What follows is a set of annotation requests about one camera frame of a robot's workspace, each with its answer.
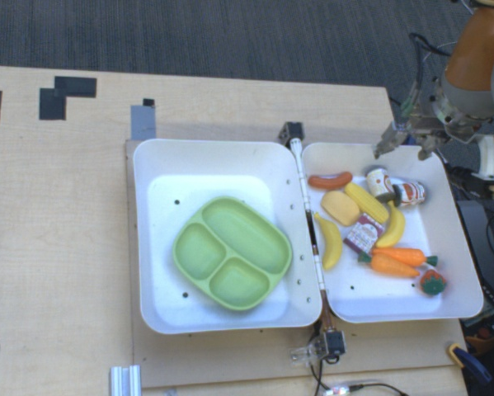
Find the divided plate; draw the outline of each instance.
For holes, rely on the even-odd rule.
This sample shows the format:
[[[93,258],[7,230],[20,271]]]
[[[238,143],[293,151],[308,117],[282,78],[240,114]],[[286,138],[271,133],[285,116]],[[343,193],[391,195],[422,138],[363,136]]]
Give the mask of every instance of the divided plate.
[[[173,243],[179,270],[208,296],[236,310],[258,305],[287,272],[291,257],[287,237],[231,197],[204,205]]]

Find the toy bread slice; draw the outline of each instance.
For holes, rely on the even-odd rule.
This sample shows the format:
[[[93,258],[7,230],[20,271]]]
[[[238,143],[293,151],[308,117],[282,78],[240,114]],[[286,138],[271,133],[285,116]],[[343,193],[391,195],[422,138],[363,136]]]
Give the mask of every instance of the toy bread slice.
[[[320,204],[334,220],[344,226],[351,226],[360,217],[359,206],[342,191],[326,192]]]

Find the toy carrot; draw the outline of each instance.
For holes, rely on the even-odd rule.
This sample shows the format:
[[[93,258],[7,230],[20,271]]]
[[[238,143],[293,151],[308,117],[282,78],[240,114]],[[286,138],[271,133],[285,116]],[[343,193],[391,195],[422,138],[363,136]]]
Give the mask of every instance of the toy carrot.
[[[432,255],[430,257],[425,257],[425,254],[421,249],[413,247],[374,247],[371,250],[371,254],[386,255],[412,267],[419,267],[424,263],[430,264],[431,266],[437,266],[437,256]]]
[[[359,255],[359,262],[368,262],[374,271],[399,277],[417,277],[419,271],[412,266],[397,261],[395,258],[377,254],[370,257],[365,252]]]

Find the toy banana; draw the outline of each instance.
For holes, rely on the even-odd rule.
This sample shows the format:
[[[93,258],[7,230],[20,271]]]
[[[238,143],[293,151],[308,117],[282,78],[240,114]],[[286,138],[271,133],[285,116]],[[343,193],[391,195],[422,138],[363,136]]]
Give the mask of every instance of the toy banana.
[[[332,221],[324,219],[319,213],[314,213],[314,218],[320,223],[320,229],[326,241],[322,265],[324,270],[330,270],[340,260],[340,255],[342,254],[342,236],[340,235],[338,226]]]
[[[404,233],[404,226],[406,225],[404,214],[395,206],[393,201],[389,201],[388,205],[390,209],[389,225],[386,232],[376,242],[375,247],[377,248],[392,247],[401,240]]]

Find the wooden table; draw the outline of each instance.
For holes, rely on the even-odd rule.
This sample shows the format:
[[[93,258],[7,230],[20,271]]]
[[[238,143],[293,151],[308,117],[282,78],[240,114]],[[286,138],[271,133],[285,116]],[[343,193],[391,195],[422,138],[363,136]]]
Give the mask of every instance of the wooden table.
[[[96,98],[69,97],[65,121],[39,120],[40,88],[54,87],[55,76],[96,78]],[[174,139],[275,141],[286,121],[301,121],[305,144],[371,144],[392,119],[385,90],[373,87],[0,67],[0,91],[0,395],[108,394],[110,368],[138,363],[125,160],[132,105],[154,99],[157,135]],[[466,394],[445,354],[451,342],[463,345],[457,320],[339,326],[348,353],[327,370],[328,384],[382,380],[411,396]],[[221,383],[190,384],[183,366],[169,365],[176,381],[143,394],[315,387],[305,368],[247,381],[224,371]]]

